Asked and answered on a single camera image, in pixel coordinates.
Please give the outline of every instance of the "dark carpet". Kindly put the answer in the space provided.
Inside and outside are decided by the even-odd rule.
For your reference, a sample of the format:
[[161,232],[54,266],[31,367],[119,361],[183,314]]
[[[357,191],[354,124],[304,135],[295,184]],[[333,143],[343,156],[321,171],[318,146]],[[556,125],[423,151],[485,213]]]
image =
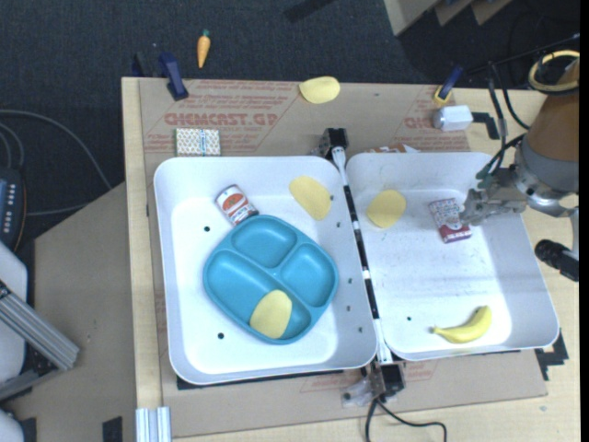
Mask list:
[[[61,123],[87,146],[110,185],[124,179],[121,77],[132,74],[137,52],[154,67],[161,52],[172,52],[186,78],[331,75],[341,82],[439,84],[456,64],[474,68],[580,32],[580,0],[514,0],[482,26],[469,9],[444,27],[429,12],[399,37],[383,0],[0,0],[0,14],[0,110]],[[204,28],[214,39],[214,57],[199,71],[194,46]],[[578,50],[574,44],[567,48]],[[534,55],[502,66],[507,87],[525,88]],[[481,71],[456,85],[486,83]],[[108,190],[81,145],[62,129],[1,111],[0,122],[25,151],[23,243],[72,213],[53,210]],[[1,126],[0,133],[18,167],[14,135]]]

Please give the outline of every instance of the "white plastic tub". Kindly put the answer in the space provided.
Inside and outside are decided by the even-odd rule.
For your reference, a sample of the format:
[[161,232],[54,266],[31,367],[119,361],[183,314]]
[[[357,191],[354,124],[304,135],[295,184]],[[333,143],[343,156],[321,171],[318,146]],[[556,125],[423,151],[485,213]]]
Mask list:
[[[559,324],[520,215],[499,215],[472,236],[444,243],[430,202],[465,201],[482,153],[360,154],[347,166],[363,232],[385,341],[398,356],[422,360],[550,345]],[[365,210],[381,191],[393,189],[407,209],[389,229]],[[477,341],[455,344],[431,333],[467,321],[489,305],[491,328]]]
[[[333,195],[316,221],[293,199],[289,183],[308,175]],[[231,225],[214,199],[237,184],[261,214],[297,227],[337,263],[338,291],[313,329],[288,345],[266,343],[240,328],[207,296],[202,270]],[[339,172],[318,157],[184,157],[154,178],[166,288],[169,355],[177,374],[198,385],[330,371],[365,365],[376,337]]]

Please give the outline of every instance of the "yellow sponge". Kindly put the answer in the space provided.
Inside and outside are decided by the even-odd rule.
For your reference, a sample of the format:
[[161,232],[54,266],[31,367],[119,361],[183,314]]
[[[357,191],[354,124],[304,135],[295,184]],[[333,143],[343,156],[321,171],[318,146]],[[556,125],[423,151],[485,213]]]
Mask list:
[[305,100],[316,104],[332,101],[340,94],[340,82],[331,76],[311,78],[298,87]]
[[306,175],[297,177],[291,181],[289,190],[313,219],[320,221],[328,215],[331,209],[331,195],[328,189],[315,179]]
[[279,339],[286,331],[292,311],[291,298],[282,290],[272,290],[254,309],[249,325],[266,337]]
[[368,205],[366,215],[378,227],[393,226],[405,213],[407,201],[396,190],[384,190]]

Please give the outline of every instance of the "small packet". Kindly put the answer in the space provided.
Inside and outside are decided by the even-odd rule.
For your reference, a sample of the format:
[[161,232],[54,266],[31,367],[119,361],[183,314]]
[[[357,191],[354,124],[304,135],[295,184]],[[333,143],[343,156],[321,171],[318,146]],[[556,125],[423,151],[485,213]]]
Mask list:
[[463,225],[460,221],[460,206],[456,202],[456,198],[431,202],[430,211],[444,243],[468,239],[472,236],[470,227]]
[[176,156],[221,156],[219,132],[215,129],[178,128],[176,130]]

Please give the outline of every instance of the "blue clamp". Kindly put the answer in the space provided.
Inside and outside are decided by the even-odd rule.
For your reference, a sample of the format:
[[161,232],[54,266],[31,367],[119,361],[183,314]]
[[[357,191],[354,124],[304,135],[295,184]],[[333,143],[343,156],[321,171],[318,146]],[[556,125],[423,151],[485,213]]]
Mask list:
[[180,76],[179,64],[176,57],[171,52],[162,52],[159,54],[157,60],[159,61],[163,75],[169,79],[167,89],[172,94],[174,100],[186,99],[188,97],[188,90],[182,84],[182,77]]
[[433,93],[433,101],[435,101],[440,106],[444,106],[446,104],[446,102],[450,99],[452,88],[460,76],[462,76],[463,70],[464,69],[460,65],[454,67],[452,73],[445,80],[444,84],[438,87]]

